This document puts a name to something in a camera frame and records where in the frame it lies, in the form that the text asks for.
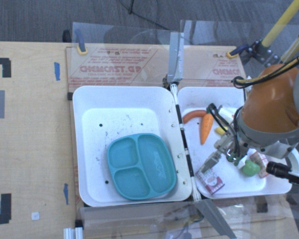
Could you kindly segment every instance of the blue plate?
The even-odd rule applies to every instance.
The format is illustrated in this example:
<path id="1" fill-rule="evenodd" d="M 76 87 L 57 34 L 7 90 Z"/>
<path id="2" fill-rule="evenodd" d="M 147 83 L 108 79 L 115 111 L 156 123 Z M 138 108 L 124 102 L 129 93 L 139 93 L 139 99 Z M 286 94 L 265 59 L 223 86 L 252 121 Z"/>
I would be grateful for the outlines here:
<path id="1" fill-rule="evenodd" d="M 176 184 L 172 156 L 165 142 L 152 133 L 128 135 L 107 150 L 110 173 L 125 198 L 143 200 L 166 194 Z"/>

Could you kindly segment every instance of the orange carrot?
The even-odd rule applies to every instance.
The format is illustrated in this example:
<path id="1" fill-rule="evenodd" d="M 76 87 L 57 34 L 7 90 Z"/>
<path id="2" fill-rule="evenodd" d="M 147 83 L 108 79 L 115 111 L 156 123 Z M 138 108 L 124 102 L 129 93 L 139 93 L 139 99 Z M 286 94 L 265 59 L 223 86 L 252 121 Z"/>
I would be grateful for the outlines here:
<path id="1" fill-rule="evenodd" d="M 211 127 L 213 126 L 214 117 L 212 114 L 206 114 L 201 121 L 200 124 L 200 143 L 204 144 L 209 132 L 211 130 Z"/>
<path id="2" fill-rule="evenodd" d="M 183 117 L 183 123 L 187 123 L 189 122 L 192 118 L 197 118 L 197 117 L 203 117 L 207 114 L 206 110 L 194 110 L 191 111 L 187 114 L 185 114 L 185 116 Z"/>

